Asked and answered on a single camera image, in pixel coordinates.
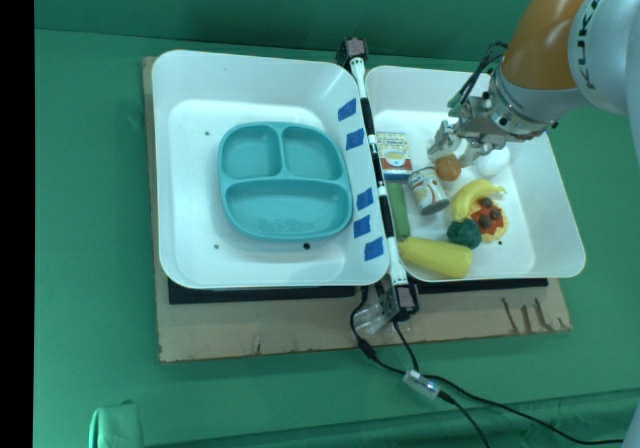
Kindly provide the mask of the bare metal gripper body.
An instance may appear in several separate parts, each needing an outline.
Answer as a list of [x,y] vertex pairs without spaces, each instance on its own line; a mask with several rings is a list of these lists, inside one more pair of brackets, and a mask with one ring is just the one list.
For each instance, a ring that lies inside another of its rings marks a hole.
[[525,130],[509,108],[501,100],[495,100],[489,91],[454,100],[451,117],[455,119],[453,132],[482,149],[501,148],[525,136]]

